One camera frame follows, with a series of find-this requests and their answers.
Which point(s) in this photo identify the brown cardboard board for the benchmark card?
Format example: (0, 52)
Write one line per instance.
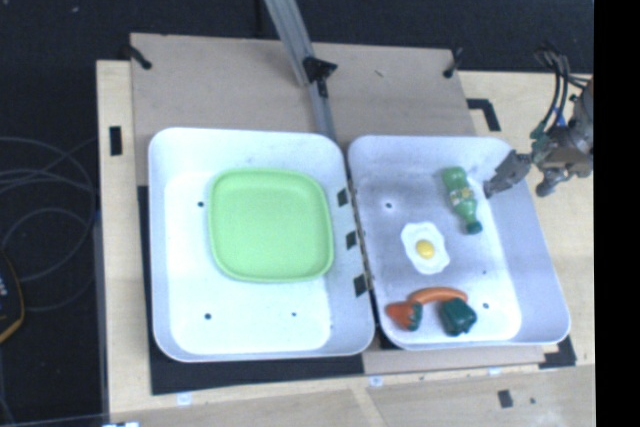
(225, 85)

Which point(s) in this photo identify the white and yellow fried egg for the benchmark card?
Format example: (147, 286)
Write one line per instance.
(425, 249)

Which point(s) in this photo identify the green plastic bottle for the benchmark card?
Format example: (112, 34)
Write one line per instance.
(462, 200)

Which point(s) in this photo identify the green plate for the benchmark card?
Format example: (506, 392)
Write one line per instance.
(270, 225)

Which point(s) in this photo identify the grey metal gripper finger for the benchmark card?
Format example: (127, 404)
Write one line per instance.
(507, 174)
(550, 184)

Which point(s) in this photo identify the dark green bell pepper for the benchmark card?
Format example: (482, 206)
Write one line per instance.
(457, 317)

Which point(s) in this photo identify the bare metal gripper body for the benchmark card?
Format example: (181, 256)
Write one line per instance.
(575, 150)

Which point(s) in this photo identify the orange sausage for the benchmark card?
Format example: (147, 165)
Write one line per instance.
(437, 295)

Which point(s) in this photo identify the white plastic tray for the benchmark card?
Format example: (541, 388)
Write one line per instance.
(250, 325)
(530, 290)

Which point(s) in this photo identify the orange carrot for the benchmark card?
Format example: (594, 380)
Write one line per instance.
(400, 313)

